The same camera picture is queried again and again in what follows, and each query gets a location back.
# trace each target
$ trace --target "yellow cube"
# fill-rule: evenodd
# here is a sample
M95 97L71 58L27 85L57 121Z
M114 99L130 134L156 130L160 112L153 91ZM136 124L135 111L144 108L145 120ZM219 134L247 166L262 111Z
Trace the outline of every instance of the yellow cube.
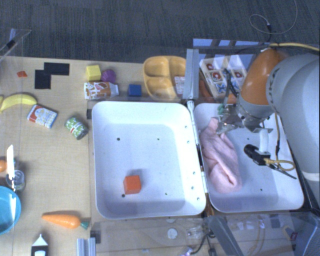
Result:
M85 71L88 82L100 81L101 71L99 65L87 66Z

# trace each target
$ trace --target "purple ball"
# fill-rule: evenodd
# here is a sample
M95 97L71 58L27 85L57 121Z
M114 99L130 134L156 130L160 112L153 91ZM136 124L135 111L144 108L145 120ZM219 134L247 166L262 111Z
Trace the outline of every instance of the purple ball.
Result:
M103 82L110 82L115 84L116 83L117 75L112 69L107 69L102 72L101 74L101 80Z

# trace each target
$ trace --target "green soda can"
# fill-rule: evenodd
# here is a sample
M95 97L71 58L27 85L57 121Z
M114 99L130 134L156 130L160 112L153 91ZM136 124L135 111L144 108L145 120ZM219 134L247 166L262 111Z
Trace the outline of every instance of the green soda can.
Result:
M69 118L64 125L69 132L77 139L80 140L88 133L88 128L75 116Z

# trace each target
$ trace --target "dark floor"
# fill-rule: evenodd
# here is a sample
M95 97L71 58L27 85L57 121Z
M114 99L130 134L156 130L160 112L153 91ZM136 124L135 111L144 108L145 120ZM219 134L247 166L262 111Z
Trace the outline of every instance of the dark floor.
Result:
M193 38L267 41L252 14L265 16L272 42L319 44L319 0L7 0L0 28L30 29L24 55L141 62L181 55ZM251 21L268 31L260 17ZM7 35L0 35L1 42Z

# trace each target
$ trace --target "white tray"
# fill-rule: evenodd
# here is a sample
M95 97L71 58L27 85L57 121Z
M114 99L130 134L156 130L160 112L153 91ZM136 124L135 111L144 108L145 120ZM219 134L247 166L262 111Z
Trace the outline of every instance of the white tray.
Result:
M198 133L208 126L211 117L218 116L218 106L219 104L214 103L203 103L196 106L194 118ZM274 129L269 134L268 151L271 153L271 159L275 159L277 130L274 115L264 124L266 128ZM204 163L210 202L218 211L224 213L281 211L299 209L303 205L304 194L298 178L293 179L266 166L258 166L244 153L244 147L247 144L259 147L258 133L254 134L246 128L238 128L229 131L227 137L237 151L243 186L238 192L218 193L210 182L209 170ZM279 159L292 161L281 124ZM295 169L289 173L297 177Z
M92 109L95 196L107 219L192 216L206 205L188 109L178 103L103 101ZM139 175L140 193L123 197Z

